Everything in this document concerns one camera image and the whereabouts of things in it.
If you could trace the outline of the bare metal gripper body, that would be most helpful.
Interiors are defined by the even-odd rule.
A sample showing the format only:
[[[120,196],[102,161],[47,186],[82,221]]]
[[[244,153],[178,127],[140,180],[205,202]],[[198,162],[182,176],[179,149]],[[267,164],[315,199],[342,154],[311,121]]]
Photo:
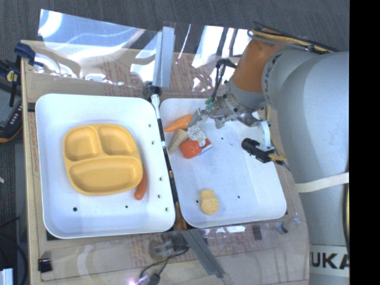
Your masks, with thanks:
[[[207,112],[210,119],[225,118],[228,122],[238,121],[247,127],[257,126],[261,122],[253,115],[255,109],[239,103],[232,93],[209,97],[207,99]]]

